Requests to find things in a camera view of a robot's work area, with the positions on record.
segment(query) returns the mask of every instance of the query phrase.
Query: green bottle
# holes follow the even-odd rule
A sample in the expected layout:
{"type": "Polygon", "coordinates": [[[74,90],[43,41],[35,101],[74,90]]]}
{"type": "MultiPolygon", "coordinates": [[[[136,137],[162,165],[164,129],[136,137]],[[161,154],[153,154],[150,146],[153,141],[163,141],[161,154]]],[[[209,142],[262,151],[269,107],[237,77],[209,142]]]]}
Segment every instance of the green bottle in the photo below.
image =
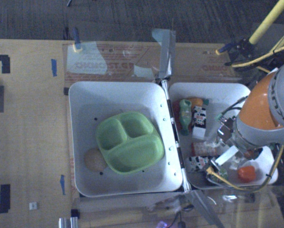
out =
{"type": "Polygon", "coordinates": [[[179,105],[179,121],[181,123],[181,134],[186,136],[189,134],[189,127],[192,117],[191,102],[189,100],[183,99],[179,102],[179,105]]]}

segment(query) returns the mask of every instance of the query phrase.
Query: yellow pole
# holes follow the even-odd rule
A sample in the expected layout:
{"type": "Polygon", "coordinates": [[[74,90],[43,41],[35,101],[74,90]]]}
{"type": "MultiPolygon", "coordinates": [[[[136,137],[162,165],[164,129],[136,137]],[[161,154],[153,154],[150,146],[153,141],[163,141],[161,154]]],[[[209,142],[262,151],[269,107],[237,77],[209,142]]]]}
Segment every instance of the yellow pole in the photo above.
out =
{"type": "Polygon", "coordinates": [[[260,24],[257,30],[250,37],[249,42],[256,45],[260,38],[266,33],[270,26],[275,22],[278,16],[284,10],[284,0],[279,0],[273,7],[271,12],[266,16],[265,20],[260,24]]]}

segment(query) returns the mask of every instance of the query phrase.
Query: green plate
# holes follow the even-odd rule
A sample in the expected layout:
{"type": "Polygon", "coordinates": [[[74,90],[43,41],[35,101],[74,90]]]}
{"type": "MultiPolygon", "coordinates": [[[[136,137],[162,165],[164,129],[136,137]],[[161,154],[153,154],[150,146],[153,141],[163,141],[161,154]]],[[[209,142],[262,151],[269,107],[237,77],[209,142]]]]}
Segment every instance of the green plate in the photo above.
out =
{"type": "Polygon", "coordinates": [[[101,122],[96,141],[108,166],[119,174],[141,171],[164,156],[159,133],[139,112],[121,113],[101,122]]]}

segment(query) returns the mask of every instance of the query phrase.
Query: brown ball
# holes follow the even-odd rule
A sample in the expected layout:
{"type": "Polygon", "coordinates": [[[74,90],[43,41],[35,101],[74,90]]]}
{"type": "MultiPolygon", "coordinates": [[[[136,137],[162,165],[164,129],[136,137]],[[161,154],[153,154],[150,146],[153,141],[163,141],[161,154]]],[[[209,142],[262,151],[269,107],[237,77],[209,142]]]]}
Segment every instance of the brown ball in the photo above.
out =
{"type": "Polygon", "coordinates": [[[94,172],[103,171],[107,167],[107,163],[99,149],[88,150],[84,155],[84,163],[89,170],[94,172]]]}

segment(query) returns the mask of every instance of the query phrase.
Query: gray floor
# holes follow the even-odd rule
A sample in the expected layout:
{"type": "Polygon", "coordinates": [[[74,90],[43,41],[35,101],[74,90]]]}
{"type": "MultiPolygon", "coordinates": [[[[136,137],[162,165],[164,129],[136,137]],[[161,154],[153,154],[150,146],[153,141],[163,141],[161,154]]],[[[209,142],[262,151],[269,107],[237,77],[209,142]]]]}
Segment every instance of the gray floor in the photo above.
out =
{"type": "MultiPolygon", "coordinates": [[[[253,32],[278,0],[0,0],[0,38],[153,41],[152,28],[177,42],[227,43],[253,32]]],[[[284,12],[276,24],[284,24],[284,12]]]]}

